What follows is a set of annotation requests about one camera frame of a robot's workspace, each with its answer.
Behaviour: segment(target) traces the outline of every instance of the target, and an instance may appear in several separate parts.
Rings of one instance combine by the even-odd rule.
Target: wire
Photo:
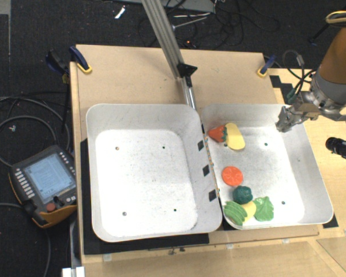
[[[36,121],[42,123],[51,132],[52,137],[54,138],[54,142],[55,143],[58,142],[57,136],[56,136],[54,130],[51,128],[51,126],[49,124],[47,124],[46,121],[44,121],[44,120],[42,120],[42,119],[40,119],[38,117],[34,117],[34,116],[23,115],[23,116],[16,116],[16,117],[9,118],[9,119],[4,120],[3,122],[0,123],[0,128],[3,125],[7,124],[8,122],[13,121],[13,120],[18,120],[18,119],[32,119],[32,120],[36,120]],[[7,161],[5,161],[1,156],[0,156],[0,162],[2,162],[3,164],[5,164],[5,165],[7,165],[9,167],[12,167],[12,165],[10,163],[8,163]]]
[[[15,105],[17,104],[18,101],[19,101],[19,99],[15,99],[15,100],[14,100],[14,102],[13,102],[12,105],[10,106],[10,109],[9,109],[9,111],[8,111],[8,114],[7,114],[7,116],[6,116],[6,119],[8,119],[8,118],[10,117],[10,115],[11,115],[11,113],[12,113],[12,111],[13,111],[13,109],[14,109],[14,107],[15,107]],[[20,107],[20,106],[18,106],[18,108],[22,109],[23,111],[25,111],[25,112],[29,115],[29,113],[28,113],[27,110],[24,110],[24,109],[23,109],[22,107]]]
[[[175,0],[176,1],[176,4],[174,6],[169,6],[170,3],[171,3],[172,0],[168,0],[166,5],[165,5],[165,10],[166,10],[166,14],[167,16],[173,16],[174,13],[178,10],[178,11],[182,11],[184,10],[185,11],[185,17],[188,17],[189,19],[193,20],[192,19],[192,16],[191,14],[188,13],[187,9],[185,9],[185,7],[183,7],[183,4],[186,2],[186,0]],[[152,30],[151,31],[151,34],[153,34],[153,36],[151,36],[152,38],[152,41],[150,43],[147,43],[146,40],[144,39],[143,35],[142,35],[142,24],[144,22],[148,21],[148,17],[145,16],[143,17],[137,24],[137,33],[144,45],[144,47],[152,47],[156,42],[157,42],[157,37],[155,36],[155,33],[154,31]],[[182,40],[184,42],[186,41],[191,41],[197,34],[197,26],[196,26],[196,23],[192,23],[192,27],[193,27],[193,35],[191,36],[188,36],[186,38],[180,38],[179,36],[176,36],[176,39],[177,40]]]
[[[346,10],[339,10],[328,14],[325,21],[333,27],[346,28]]]
[[[18,204],[13,204],[13,203],[0,203],[0,207],[14,207],[14,208],[18,208],[18,209],[23,209],[22,206],[18,205]],[[45,266],[45,271],[43,274],[43,277],[47,276],[47,272],[48,272],[48,268],[50,266],[50,260],[51,260],[51,240],[50,240],[50,236],[48,234],[48,232],[45,230],[45,235],[47,238],[47,261],[46,261],[46,266]]]
[[[245,36],[244,20],[250,22],[257,28],[266,32],[276,32],[280,29],[280,22],[278,19],[261,13],[253,6],[254,0],[242,0],[245,2],[245,7],[240,6],[239,0],[233,0],[233,3],[223,3],[221,0],[211,0],[215,5],[215,18],[219,23],[219,30],[217,32],[209,33],[204,36],[196,38],[196,40],[202,40],[207,37],[219,36],[220,43],[216,45],[213,50],[219,49],[221,46],[238,46],[243,42]],[[252,10],[258,15],[267,18],[267,22],[273,21],[275,26],[273,28],[264,28],[257,24],[250,16],[248,12]]]
[[[263,54],[263,57],[265,58],[265,59],[270,59],[270,57],[269,56],[267,56],[267,55],[264,55]],[[278,68],[280,68],[280,69],[283,69],[284,68],[284,66],[282,66],[279,62],[277,62],[277,61],[274,61],[274,64],[278,67]],[[297,74],[295,74],[291,69],[288,69],[290,72],[291,72],[291,74],[293,74],[296,78],[298,78],[298,79],[301,79],[301,77],[300,76],[298,76]],[[311,75],[312,73],[314,73],[316,70],[315,69],[312,69],[312,70],[310,70],[309,72],[307,72],[305,75],[304,75],[304,78],[306,78],[306,77],[308,77],[309,75]],[[308,80],[303,80],[304,82],[306,82],[306,83],[308,83],[308,84],[310,84],[311,83],[311,81],[308,81]]]
[[[298,76],[297,74],[295,74],[290,68],[287,67],[287,65],[285,64],[285,57],[287,54],[289,53],[293,53],[296,56],[296,59],[298,61],[299,66],[301,67],[301,77]],[[302,56],[295,50],[286,50],[284,52],[284,54],[282,55],[282,61],[283,61],[283,65],[287,68],[287,70],[294,75],[296,78],[299,79],[299,82],[296,84],[296,86],[293,88],[292,92],[289,95],[289,98],[292,98],[293,96],[297,96],[299,95],[299,93],[301,92],[301,89],[303,87],[304,83],[311,83],[310,81],[305,80],[306,77],[308,77],[309,75],[311,75],[312,73],[315,72],[315,69],[310,70],[309,72],[305,73],[305,63],[304,60],[302,58]]]
[[[24,98],[24,97],[30,98],[31,96],[36,96],[36,95],[64,94],[64,93],[65,92],[63,92],[63,91],[36,91],[36,92],[30,92],[30,93],[21,94],[21,95],[2,96],[2,97],[0,97],[0,102],[4,101],[6,99],[12,99],[12,98]]]
[[[10,100],[10,99],[14,99],[15,102],[17,102],[18,100],[22,100],[22,101],[25,101],[25,102],[30,102],[30,103],[34,103],[40,107],[43,107],[44,109],[50,111],[51,113],[53,113],[60,121],[63,121],[63,118],[54,110],[52,109],[51,107],[49,107],[48,105],[46,104],[43,104],[35,99],[31,99],[31,98],[28,98],[26,96],[3,96],[0,98],[0,102],[4,102],[4,101],[7,101],[7,100]],[[70,137],[70,130],[69,130],[69,127],[65,124],[65,131],[66,131],[66,135],[67,135],[67,143],[66,143],[66,150],[70,150],[70,143],[71,143],[71,137]]]
[[[180,1],[178,1],[178,0],[175,0],[176,2],[177,2],[177,4],[175,5],[175,6],[173,6],[171,9],[168,9],[168,5],[169,5],[169,2],[170,2],[171,0],[169,0],[168,2],[167,2],[167,4],[166,4],[166,14],[167,14],[167,16],[168,16],[168,18],[169,18],[169,16],[173,16],[174,17],[174,12],[176,12],[176,11],[182,11],[181,10],[181,8],[184,10],[184,12],[186,13],[186,17],[187,18],[189,18],[190,19],[190,21],[189,22],[186,22],[186,23],[181,23],[181,24],[179,24],[179,26],[183,26],[183,25],[189,25],[189,24],[191,24],[192,26],[191,27],[193,27],[193,34],[191,35],[191,36],[186,36],[185,38],[181,38],[180,36],[178,36],[177,34],[175,35],[175,37],[176,37],[176,40],[177,40],[177,43],[178,44],[180,44],[180,40],[183,42],[183,44],[180,44],[180,45],[183,45],[183,46],[185,46],[186,45],[186,43],[188,43],[188,42],[191,42],[192,40],[193,40],[193,38],[196,36],[196,34],[197,34],[197,25],[196,25],[196,23],[199,21],[199,20],[196,20],[196,21],[194,21],[194,18],[193,18],[193,16],[191,16],[191,14],[187,11],[187,9],[183,6],[183,4],[186,2],[186,0],[180,0]]]

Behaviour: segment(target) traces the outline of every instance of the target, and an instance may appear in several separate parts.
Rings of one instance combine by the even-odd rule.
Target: black cable
[[[165,10],[166,10],[166,14],[167,14],[167,16],[171,16],[171,15],[173,15],[173,12],[174,11],[176,11],[176,10],[180,10],[180,8],[182,8],[183,10],[185,10],[185,11],[187,11],[182,5],[186,2],[186,0],[180,0],[180,1],[177,1],[177,4],[176,5],[174,5],[173,7],[171,7],[170,9],[169,9],[169,7],[168,7],[168,5],[169,5],[169,3],[171,2],[172,0],[168,0],[168,2],[166,3],[166,5],[165,5]],[[144,47],[152,47],[154,44],[155,44],[155,42],[157,41],[157,37],[155,36],[155,33],[152,31],[152,34],[154,35],[154,37],[153,37],[153,40],[150,42],[150,43],[147,43],[145,40],[144,40],[144,38],[143,38],[143,36],[142,36],[142,33],[141,33],[141,26],[142,26],[142,24],[144,23],[144,22],[146,22],[146,21],[148,21],[148,17],[147,16],[145,16],[145,17],[143,17],[139,22],[138,22],[138,24],[137,24],[137,33],[138,33],[138,35],[139,35],[139,37],[140,37],[140,39],[141,39],[141,41],[142,41],[142,43],[143,43],[143,45],[144,45]],[[193,25],[194,25],[194,35],[192,35],[192,36],[189,36],[188,38],[177,38],[176,37],[176,39],[178,39],[178,40],[183,40],[183,41],[188,41],[188,40],[191,40],[193,37],[195,37],[195,35],[196,35],[196,33],[197,33],[197,27],[196,27],[196,25],[195,25],[195,23],[193,23]]]
[[[31,98],[31,99],[37,100],[38,102],[43,102],[43,104],[45,104],[48,107],[49,107],[49,104],[54,104],[56,106],[66,107],[68,110],[71,109],[70,105],[64,106],[64,103],[58,103],[58,102],[54,102],[52,100],[44,100],[44,99],[41,99],[41,98]]]
[[[6,100],[10,100],[10,99],[14,99],[14,100],[23,100],[25,102],[30,102],[30,103],[34,103],[40,107],[43,107],[45,108],[46,110],[52,112],[56,117],[58,117],[58,119],[60,121],[63,121],[63,118],[54,110],[52,109],[51,107],[41,103],[41,102],[38,102],[37,100],[34,100],[34,99],[31,99],[31,98],[28,98],[26,96],[4,96],[4,97],[1,97],[0,98],[0,102],[1,101],[6,101]],[[70,130],[69,130],[69,127],[65,124],[65,130],[66,130],[66,134],[67,134],[67,144],[66,144],[66,150],[70,150],[70,143],[71,143],[71,138],[70,138]]]
[[[301,89],[302,89],[302,86],[303,86],[303,83],[311,83],[311,81],[307,81],[307,80],[305,80],[305,78],[307,77],[307,76],[309,76],[310,74],[312,74],[312,73],[314,73],[315,72],[315,70],[313,69],[313,70],[310,70],[309,72],[307,72],[306,74],[304,74],[303,76],[302,76],[302,78],[300,79],[300,81],[299,81],[299,83],[300,83],[300,87],[299,87],[299,89],[298,89],[298,91],[296,92],[296,94],[299,94],[300,93],[300,91],[301,91]]]
[[[67,91],[65,93],[65,101],[64,101],[64,108],[63,108],[62,133],[64,132],[64,129],[65,129],[65,122],[66,122],[67,113],[68,113],[67,107],[70,100],[70,84],[66,84],[66,85],[67,85]]]
[[[18,204],[13,204],[13,203],[0,203],[0,207],[14,207],[14,208],[18,208],[18,209],[23,209],[22,206],[20,206]],[[51,240],[50,240],[50,236],[49,236],[48,232],[46,230],[44,232],[45,232],[45,235],[47,238],[47,247],[48,247],[46,267],[45,267],[45,272],[43,275],[43,277],[46,277],[48,268],[50,266],[50,260],[51,260]]]
[[[187,18],[188,18],[190,21],[193,21],[193,20],[195,19],[194,17],[192,17],[192,16],[190,15],[190,13],[188,12],[187,9],[185,9],[185,8],[183,7],[183,10],[185,11],[184,14],[187,15]],[[181,13],[183,13],[183,12],[182,12],[181,10],[178,10],[178,12],[175,11],[175,13],[171,13],[170,16],[179,15],[179,14],[181,14]],[[177,35],[177,33],[180,32],[180,31],[179,31],[180,29],[178,29],[178,31],[177,31],[177,30],[174,31],[174,32],[175,32],[175,38],[176,38],[178,44],[187,43],[188,41],[194,40],[194,38],[196,37],[196,35],[197,35],[197,33],[198,33],[197,24],[196,24],[196,23],[191,23],[188,27],[191,28],[191,29],[193,30],[193,34],[192,34],[192,35],[189,35],[189,36],[187,35],[187,37],[185,37],[185,38],[179,37],[179,36]]]
[[[37,95],[64,94],[64,93],[65,92],[63,91],[36,91],[36,92],[30,92],[30,93],[20,94],[20,95],[1,96],[0,102],[4,102],[6,100],[14,99],[14,98],[33,98],[33,96],[37,96]]]
[[[301,66],[301,79],[300,79],[300,86],[298,91],[296,92],[296,94],[298,95],[302,89],[302,86],[304,85],[304,80],[305,80],[305,68],[304,68],[304,64],[302,64]]]
[[[222,7],[224,3],[222,3],[220,0],[217,0],[215,4],[215,18],[216,20],[221,24],[220,30],[219,30],[219,36],[221,43],[214,47],[214,50],[217,50],[222,45],[227,46],[238,46],[243,42],[244,39],[244,26],[243,26],[243,19],[246,19],[248,22],[255,25],[257,28],[266,31],[266,32],[276,32],[280,28],[280,22],[276,18],[272,16],[267,16],[263,13],[261,13],[258,9],[256,9],[253,6],[254,0],[243,0],[246,2],[246,7],[241,9],[239,1],[234,0],[234,3],[226,3],[227,7]],[[235,5],[236,9],[229,9],[228,5]],[[268,20],[271,19],[276,23],[276,26],[272,29],[264,28],[257,23],[255,23],[248,15],[245,14],[245,12],[249,9],[252,9],[255,13],[259,14],[260,16],[263,16],[267,18]],[[235,43],[230,43],[229,40],[235,35],[239,34],[239,39]]]
[[[52,137],[54,138],[54,143],[58,142],[56,134],[55,134],[54,130],[51,128],[51,126],[49,124],[47,124],[46,121],[44,121],[44,120],[42,120],[42,119],[40,119],[38,117],[34,117],[34,116],[23,115],[23,116],[16,116],[16,117],[9,118],[9,119],[4,120],[3,122],[0,123],[0,128],[3,125],[7,124],[8,122],[13,121],[13,120],[18,120],[18,119],[32,119],[32,120],[35,120],[35,121],[38,121],[38,122],[42,123],[51,132]],[[7,165],[9,167],[12,166],[10,163],[5,161],[1,156],[0,156],[0,162],[2,162],[3,164],[5,164],[5,165]]]
[[[292,70],[286,65],[286,63],[285,63],[286,55],[289,54],[289,53],[295,54],[296,58],[297,58],[298,56],[300,56],[299,53],[298,53],[296,50],[293,50],[293,49],[286,50],[286,51],[283,53],[283,55],[282,55],[282,62],[283,62],[283,65],[284,65],[284,67],[285,67],[292,75],[294,75],[296,78],[298,78],[298,79],[301,80],[302,78],[301,78],[300,76],[298,76],[297,74],[295,74],[294,71],[292,71]]]
[[[15,99],[15,100],[14,100],[14,102],[13,102],[12,105],[10,106],[10,109],[9,109],[7,115],[6,115],[6,119],[8,119],[8,118],[10,117],[10,115],[12,114],[12,111],[13,111],[13,109],[14,109],[14,107],[15,107],[15,105],[17,104],[18,101],[19,101],[19,99]],[[22,109],[23,111],[26,112],[26,114],[29,115],[29,112],[28,112],[27,110],[24,110],[22,107],[19,107],[19,106],[18,106],[18,108]]]

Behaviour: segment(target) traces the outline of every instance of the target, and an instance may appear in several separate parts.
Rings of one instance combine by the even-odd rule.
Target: metal pole
[[[160,0],[141,0],[141,2],[149,17],[150,23],[159,41],[160,47],[166,56],[174,77],[179,79],[182,83],[183,95],[186,99],[186,103],[196,110],[193,88],[187,84],[187,79],[185,76],[181,77],[178,70],[178,65],[185,62],[182,54],[180,53],[173,28]]]

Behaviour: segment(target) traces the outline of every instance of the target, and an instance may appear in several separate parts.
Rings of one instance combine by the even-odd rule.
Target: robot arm
[[[310,84],[301,91],[292,106],[284,106],[276,127],[287,132],[296,124],[317,120],[319,115],[334,121],[346,121],[340,111],[346,107],[346,28],[342,28],[330,45]],[[330,138],[329,150],[346,158],[346,141]]]

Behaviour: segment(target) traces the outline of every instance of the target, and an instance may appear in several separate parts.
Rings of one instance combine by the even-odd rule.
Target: black clamp
[[[91,66],[87,63],[81,52],[74,46],[69,47],[69,53],[71,55],[71,60],[77,63],[77,66],[82,70],[83,73],[88,74],[92,71]],[[63,83],[67,86],[67,91],[65,95],[64,111],[63,111],[63,123],[62,132],[65,129],[67,108],[70,100],[70,86],[69,86],[69,68],[67,64],[64,63],[63,59],[57,54],[57,52],[52,49],[46,55],[46,64],[55,73],[62,75]]]
[[[186,63],[179,63],[177,68],[180,77],[186,79],[187,86],[192,87],[191,75],[197,70],[197,67],[188,65]]]

